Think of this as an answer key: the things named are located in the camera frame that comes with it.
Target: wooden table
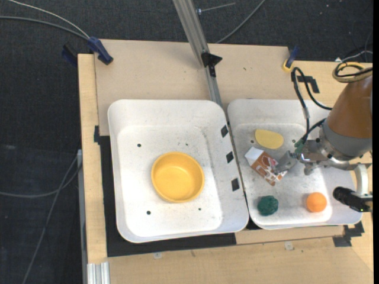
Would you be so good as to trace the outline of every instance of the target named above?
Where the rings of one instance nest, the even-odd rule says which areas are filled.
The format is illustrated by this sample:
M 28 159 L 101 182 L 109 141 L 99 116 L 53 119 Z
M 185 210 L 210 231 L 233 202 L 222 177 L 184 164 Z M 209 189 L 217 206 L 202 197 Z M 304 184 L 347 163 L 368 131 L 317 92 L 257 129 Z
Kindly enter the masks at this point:
M 140 47 L 141 51 L 146 50 L 145 45 L 155 46 L 154 43 L 144 41 L 140 43 L 130 41 L 130 43 Z M 162 45 L 167 45 L 166 47 L 170 49 L 173 45 L 174 47 L 178 45 L 180 48 L 183 44 L 157 43 L 156 45 L 159 50 Z M 240 56 L 238 46 L 229 47 L 233 48 L 237 56 Z M 246 51 L 246 47 L 244 47 L 240 47 L 240 51 L 249 53 L 249 49 Z M 217 44 L 211 44 L 210 49 L 215 51 L 220 50 L 221 47 Z M 222 49 L 226 54 L 229 51 L 226 46 L 223 46 Z M 78 64 L 86 262 L 89 264 L 109 262 L 111 284 L 374 283 L 372 219 L 370 214 L 364 214 L 362 223 L 365 233 L 362 234 L 362 237 L 352 239 L 352 247 L 335 247 L 332 237 L 342 236 L 345 231 L 343 226 L 329 226 L 270 231 L 243 230 L 236 233 L 236 246 L 167 251 L 159 254 L 159 256 L 141 254 L 107 257 L 100 149 L 99 145 L 94 142 L 94 127 L 99 125 L 99 94 L 97 93 L 99 89 L 97 88 L 94 56 L 80 54 Z M 336 83 L 331 79 L 330 73 L 336 63 L 296 61 L 296 66 L 300 67 L 307 76 L 313 76 L 317 80 L 320 94 L 315 95 L 315 97 L 324 104 L 332 106 L 343 89 L 341 83 Z M 246 66 L 240 68 L 237 73 L 240 79 L 245 74 L 246 69 Z M 220 72 L 227 75 L 227 66 L 220 67 Z M 228 102 L 223 101 L 227 104 L 233 99 L 233 95 L 230 94 L 233 92 L 233 87 L 226 87 L 227 82 L 222 81 L 220 72 L 218 72 L 218 77 L 220 77 L 221 98 L 228 98 Z M 259 83 L 259 81 L 247 81 L 246 84 L 242 83 L 239 87 L 249 85 L 250 88 L 256 87 L 258 89 Z M 296 96 L 291 84 L 288 84 L 286 89 L 286 93 L 281 91 L 279 95 L 273 89 L 273 97 L 295 99 Z M 301 86 L 301 91 L 307 98 L 304 86 Z M 243 93 L 243 89 L 238 89 L 237 96 L 241 96 L 241 93 Z M 270 94 L 265 93 L 264 96 L 267 98 Z M 156 98 L 156 93 L 152 92 L 150 97 Z M 364 160 L 372 161 L 372 157 L 366 155 Z M 371 178 L 370 190 L 372 190 L 372 167 L 369 175 Z

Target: orange fruit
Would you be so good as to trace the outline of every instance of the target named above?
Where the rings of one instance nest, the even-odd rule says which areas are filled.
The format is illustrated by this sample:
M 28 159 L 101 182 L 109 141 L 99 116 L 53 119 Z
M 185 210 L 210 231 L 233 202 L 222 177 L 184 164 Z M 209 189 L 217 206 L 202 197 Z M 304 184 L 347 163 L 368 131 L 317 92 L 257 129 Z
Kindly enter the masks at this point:
M 313 192 L 307 197 L 307 208 L 311 212 L 320 212 L 326 208 L 326 198 L 320 192 Z

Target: snack package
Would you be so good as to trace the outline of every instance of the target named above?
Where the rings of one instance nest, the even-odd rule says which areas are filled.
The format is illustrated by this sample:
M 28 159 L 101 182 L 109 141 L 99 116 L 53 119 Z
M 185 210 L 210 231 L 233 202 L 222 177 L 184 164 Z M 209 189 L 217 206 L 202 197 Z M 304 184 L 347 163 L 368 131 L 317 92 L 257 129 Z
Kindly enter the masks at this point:
M 277 165 L 278 162 L 264 150 L 252 147 L 245 154 L 245 157 L 250 167 L 259 173 L 271 186 L 279 182 L 287 173 L 287 171 L 285 171 L 276 175 L 273 171 L 273 167 Z

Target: white tray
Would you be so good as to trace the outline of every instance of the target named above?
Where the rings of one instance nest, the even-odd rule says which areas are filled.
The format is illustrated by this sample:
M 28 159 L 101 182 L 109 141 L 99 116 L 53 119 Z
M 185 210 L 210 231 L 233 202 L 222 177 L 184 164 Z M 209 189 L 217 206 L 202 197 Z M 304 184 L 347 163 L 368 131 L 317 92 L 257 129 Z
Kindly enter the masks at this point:
M 310 111 L 311 125 L 325 118 L 328 112 L 312 101 L 306 101 Z M 305 119 L 299 101 L 238 99 L 228 106 L 230 128 L 239 159 L 242 181 L 246 190 L 250 217 L 264 229 L 306 227 L 319 225 L 355 224 L 362 214 L 350 209 L 333 198 L 337 186 L 355 190 L 351 173 L 335 168 L 316 169 L 306 176 L 304 165 L 297 163 L 284 178 L 271 186 L 260 177 L 245 159 L 252 147 L 265 150 L 273 158 L 279 159 L 287 150 L 294 150 L 293 140 L 305 133 Z M 255 138 L 257 128 L 272 130 L 284 137 L 284 144 L 277 150 L 260 147 Z M 310 138 L 318 137 L 315 129 Z M 327 197 L 324 211 L 311 213 L 305 207 L 306 196 L 311 192 L 322 192 Z M 272 195 L 279 201 L 278 211 L 270 216 L 262 216 L 258 209 L 260 197 Z
M 246 199 L 236 159 L 227 162 L 233 147 L 230 134 L 221 133 L 226 117 L 217 104 L 119 100 L 109 107 L 108 121 L 117 228 L 126 240 L 142 243 L 246 227 Z M 153 188 L 153 162 L 169 151 L 189 154 L 203 167 L 204 189 L 193 201 L 169 203 Z

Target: yellow bowl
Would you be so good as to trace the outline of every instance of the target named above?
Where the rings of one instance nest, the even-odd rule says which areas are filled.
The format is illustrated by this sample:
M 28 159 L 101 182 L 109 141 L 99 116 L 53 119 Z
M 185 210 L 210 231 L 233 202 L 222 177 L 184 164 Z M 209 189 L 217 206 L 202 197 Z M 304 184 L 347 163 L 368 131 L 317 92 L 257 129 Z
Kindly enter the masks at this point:
M 173 203 L 195 199 L 204 187 L 204 172 L 191 156 L 173 151 L 155 160 L 152 182 L 158 195 Z

